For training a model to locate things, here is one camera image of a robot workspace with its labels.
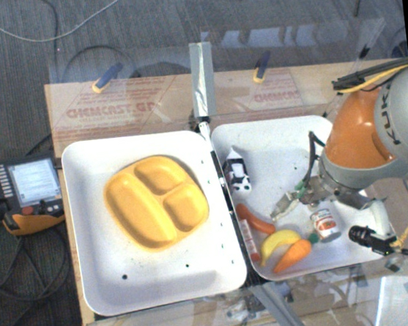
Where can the white plastic tray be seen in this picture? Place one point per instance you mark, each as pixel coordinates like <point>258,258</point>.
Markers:
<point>99,245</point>
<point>280,149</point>

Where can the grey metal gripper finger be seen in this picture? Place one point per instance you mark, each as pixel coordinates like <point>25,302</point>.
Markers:
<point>285,212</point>
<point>286,200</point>

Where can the black and white milk carton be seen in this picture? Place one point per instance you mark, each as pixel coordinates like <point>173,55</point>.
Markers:
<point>237,173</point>

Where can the black cylinder on white bracket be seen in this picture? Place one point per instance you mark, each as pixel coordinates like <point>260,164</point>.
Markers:
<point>368,237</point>

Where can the orange carrot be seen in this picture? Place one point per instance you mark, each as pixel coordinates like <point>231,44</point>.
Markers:
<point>293,255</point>

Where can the orange-red toy sausage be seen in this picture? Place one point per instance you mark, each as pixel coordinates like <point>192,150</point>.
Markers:
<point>257,220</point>

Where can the yellow banana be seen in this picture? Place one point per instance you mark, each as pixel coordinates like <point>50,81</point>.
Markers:
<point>278,241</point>

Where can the small red and white can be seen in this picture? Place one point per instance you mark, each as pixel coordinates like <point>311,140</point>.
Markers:
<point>325,225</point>

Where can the red and white tube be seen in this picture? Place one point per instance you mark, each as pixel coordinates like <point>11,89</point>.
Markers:
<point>249,239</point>

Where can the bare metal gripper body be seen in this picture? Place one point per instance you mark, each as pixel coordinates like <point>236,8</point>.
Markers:
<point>318,189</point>

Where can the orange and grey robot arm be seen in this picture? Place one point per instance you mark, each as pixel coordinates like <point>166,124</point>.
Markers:
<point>356,140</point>

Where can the yellow divided plate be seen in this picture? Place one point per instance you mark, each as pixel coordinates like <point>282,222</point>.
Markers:
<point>147,210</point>

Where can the brown cardboard board red print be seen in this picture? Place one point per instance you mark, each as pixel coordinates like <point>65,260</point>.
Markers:
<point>83,114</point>

